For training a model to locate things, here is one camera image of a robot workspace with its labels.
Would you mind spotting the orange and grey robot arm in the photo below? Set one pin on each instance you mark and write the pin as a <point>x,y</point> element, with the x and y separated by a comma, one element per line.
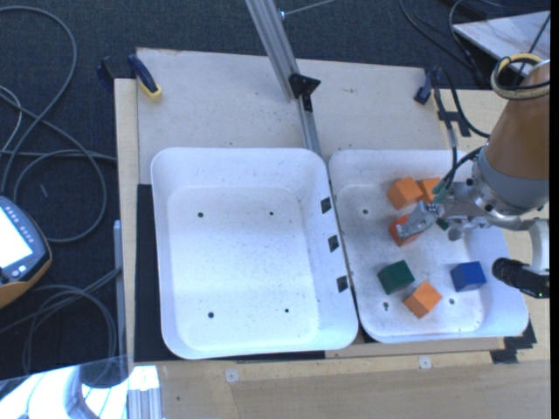
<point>519,138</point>

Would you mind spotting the pale wood board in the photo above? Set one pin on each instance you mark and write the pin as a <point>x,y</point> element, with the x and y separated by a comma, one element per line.
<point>227,103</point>

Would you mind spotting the green cube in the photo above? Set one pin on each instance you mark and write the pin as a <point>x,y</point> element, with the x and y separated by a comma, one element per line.
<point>442,224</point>
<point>395,277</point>

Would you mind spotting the blue cube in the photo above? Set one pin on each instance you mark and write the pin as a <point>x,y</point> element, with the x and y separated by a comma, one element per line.
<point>468,276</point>

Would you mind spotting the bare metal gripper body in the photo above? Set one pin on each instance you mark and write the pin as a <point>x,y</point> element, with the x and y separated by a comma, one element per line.
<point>463,208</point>

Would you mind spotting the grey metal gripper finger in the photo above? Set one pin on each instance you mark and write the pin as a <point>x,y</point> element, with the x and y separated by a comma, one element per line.
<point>455,232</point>
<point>415,223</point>

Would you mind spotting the orange cube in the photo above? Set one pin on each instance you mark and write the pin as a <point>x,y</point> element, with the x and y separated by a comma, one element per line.
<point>429,188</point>
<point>423,299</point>
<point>404,192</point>

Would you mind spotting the black cylinder on white bracket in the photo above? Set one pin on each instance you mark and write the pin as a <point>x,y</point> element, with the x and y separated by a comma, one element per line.
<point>522,275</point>

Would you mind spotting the red cube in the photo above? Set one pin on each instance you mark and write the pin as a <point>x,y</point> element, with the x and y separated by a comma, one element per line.
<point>398,237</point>

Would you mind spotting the white plastic tray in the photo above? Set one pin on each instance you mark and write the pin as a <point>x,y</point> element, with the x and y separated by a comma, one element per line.
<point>244,256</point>
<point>436,264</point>

